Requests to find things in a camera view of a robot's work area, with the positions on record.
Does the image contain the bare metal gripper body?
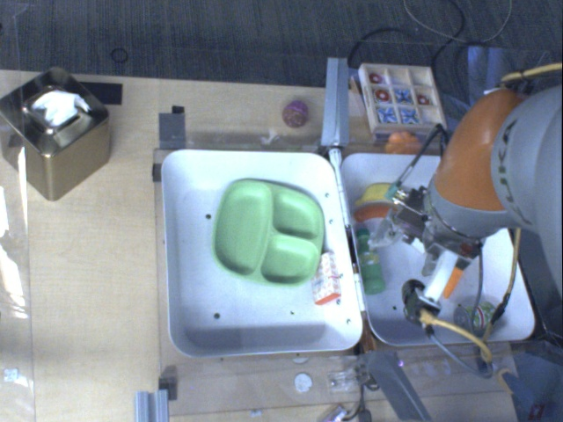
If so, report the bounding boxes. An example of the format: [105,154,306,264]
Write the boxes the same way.
[390,186,484,259]

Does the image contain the orange round toy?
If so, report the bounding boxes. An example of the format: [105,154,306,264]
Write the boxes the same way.
[353,204,393,224]

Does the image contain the green plastic bottle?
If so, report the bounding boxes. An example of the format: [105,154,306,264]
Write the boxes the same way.
[355,228,387,295]

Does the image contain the yellow round toy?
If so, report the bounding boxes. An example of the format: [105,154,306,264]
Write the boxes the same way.
[355,182,393,208]

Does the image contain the orange carrot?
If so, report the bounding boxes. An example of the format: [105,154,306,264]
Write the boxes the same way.
[443,266,464,300]

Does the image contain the orange toy fruit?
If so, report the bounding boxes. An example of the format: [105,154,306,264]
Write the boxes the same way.
[384,130,420,156]

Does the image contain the orange and white carton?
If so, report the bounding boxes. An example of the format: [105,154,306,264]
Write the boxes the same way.
[311,251,344,308]

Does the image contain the white plastic tray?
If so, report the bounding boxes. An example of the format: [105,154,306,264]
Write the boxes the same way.
[340,152,537,347]
[160,149,364,360]

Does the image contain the green and red can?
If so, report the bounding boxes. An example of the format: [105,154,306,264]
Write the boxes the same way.
[454,301,499,338]

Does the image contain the wooden tic-tac-toe box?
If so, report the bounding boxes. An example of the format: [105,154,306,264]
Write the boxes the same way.
[356,62,449,142]

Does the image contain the green divided plate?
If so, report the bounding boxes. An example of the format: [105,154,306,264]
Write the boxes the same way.
[212,178,327,287]

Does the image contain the gold tissue box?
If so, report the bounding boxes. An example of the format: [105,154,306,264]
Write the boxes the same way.
[0,65,112,202]

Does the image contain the black cylinder on white bracket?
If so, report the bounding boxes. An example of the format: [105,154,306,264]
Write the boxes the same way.
[401,252,463,324]

